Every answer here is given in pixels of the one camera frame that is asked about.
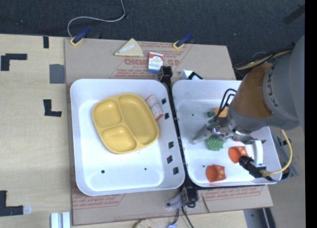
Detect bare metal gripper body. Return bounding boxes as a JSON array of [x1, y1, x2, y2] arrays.
[[210, 119, 251, 144]]

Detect green grapes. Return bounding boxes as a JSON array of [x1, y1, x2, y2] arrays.
[[206, 135, 224, 152]]

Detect white plastic tray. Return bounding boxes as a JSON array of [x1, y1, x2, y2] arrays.
[[70, 78, 186, 196], [171, 79, 283, 188]]

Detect orange fries carton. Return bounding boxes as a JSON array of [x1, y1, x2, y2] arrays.
[[205, 164, 227, 183], [227, 145, 249, 165]]

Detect pink and white packet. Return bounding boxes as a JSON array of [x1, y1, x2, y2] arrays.
[[145, 94, 165, 122]]

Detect black block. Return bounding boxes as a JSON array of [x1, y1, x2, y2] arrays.
[[184, 186, 199, 204], [159, 65, 173, 82]]

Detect white and black carton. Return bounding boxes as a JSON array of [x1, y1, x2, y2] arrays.
[[179, 69, 204, 81]]

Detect yellow divided plate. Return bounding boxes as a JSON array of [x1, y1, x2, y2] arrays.
[[92, 92, 160, 155]]

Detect red white blue carton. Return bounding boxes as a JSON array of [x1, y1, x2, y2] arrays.
[[147, 51, 164, 74]]

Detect yellow triangular sandwich slice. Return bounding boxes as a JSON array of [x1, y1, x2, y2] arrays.
[[114, 38, 145, 58]]

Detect brown cardboard board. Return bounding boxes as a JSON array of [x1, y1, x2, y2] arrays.
[[63, 38, 274, 226]]

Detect black cylinder on white bracket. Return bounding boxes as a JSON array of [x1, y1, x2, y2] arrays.
[[238, 139, 267, 179]]

